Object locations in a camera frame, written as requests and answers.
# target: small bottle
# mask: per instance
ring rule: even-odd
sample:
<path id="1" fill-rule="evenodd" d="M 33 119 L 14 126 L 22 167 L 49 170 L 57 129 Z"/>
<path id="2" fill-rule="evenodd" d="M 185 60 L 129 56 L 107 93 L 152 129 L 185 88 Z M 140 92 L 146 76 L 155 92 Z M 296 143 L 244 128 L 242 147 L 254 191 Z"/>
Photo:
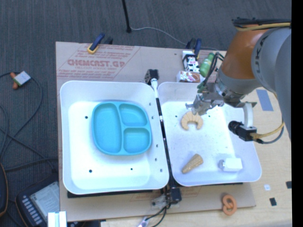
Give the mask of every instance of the small bottle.
<path id="1" fill-rule="evenodd" d="M 209 53 L 208 56 L 204 59 L 204 61 L 201 63 L 199 71 L 202 77 L 205 78 L 207 76 L 213 58 L 214 53 Z"/>

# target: orange ring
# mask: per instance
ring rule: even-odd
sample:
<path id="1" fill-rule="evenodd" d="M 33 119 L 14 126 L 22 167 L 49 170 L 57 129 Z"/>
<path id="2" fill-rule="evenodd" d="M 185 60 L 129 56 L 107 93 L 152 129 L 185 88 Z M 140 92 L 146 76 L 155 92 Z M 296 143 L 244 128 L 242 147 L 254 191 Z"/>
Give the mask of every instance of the orange ring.
<path id="1" fill-rule="evenodd" d="M 237 202 L 235 198 L 229 194 L 222 198 L 223 212 L 226 215 L 232 215 L 237 210 Z"/>

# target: white soap bar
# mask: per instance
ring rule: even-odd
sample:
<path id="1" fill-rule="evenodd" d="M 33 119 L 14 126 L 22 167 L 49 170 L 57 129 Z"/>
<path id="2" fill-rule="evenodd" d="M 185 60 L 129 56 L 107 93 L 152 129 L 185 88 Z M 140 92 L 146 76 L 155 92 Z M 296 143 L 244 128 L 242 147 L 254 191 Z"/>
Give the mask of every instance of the white soap bar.
<path id="1" fill-rule="evenodd" d="M 220 168 L 225 172 L 238 172 L 243 168 L 241 158 L 226 158 L 220 161 Z"/>

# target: blue divided plate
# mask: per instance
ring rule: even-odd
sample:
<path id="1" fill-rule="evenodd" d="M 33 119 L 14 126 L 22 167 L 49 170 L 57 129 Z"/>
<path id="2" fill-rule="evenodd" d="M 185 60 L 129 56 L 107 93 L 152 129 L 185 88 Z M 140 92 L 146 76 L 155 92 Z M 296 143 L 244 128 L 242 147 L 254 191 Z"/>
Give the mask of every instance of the blue divided plate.
<path id="1" fill-rule="evenodd" d="M 97 148 L 108 155 L 141 154 L 152 143 L 145 110 L 124 101 L 106 101 L 94 108 L 92 135 Z"/>

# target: black tape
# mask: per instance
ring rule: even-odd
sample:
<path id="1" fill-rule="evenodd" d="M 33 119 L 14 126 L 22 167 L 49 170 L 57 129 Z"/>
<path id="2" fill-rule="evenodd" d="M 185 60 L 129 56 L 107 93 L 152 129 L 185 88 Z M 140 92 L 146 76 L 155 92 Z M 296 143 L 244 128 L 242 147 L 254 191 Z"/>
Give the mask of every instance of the black tape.
<path id="1" fill-rule="evenodd" d="M 286 186 L 287 186 L 287 188 L 292 188 L 292 181 L 286 182 Z"/>
<path id="2" fill-rule="evenodd" d="M 276 206 L 276 200 L 275 200 L 275 198 L 270 198 L 269 201 L 271 203 L 271 206 Z"/>

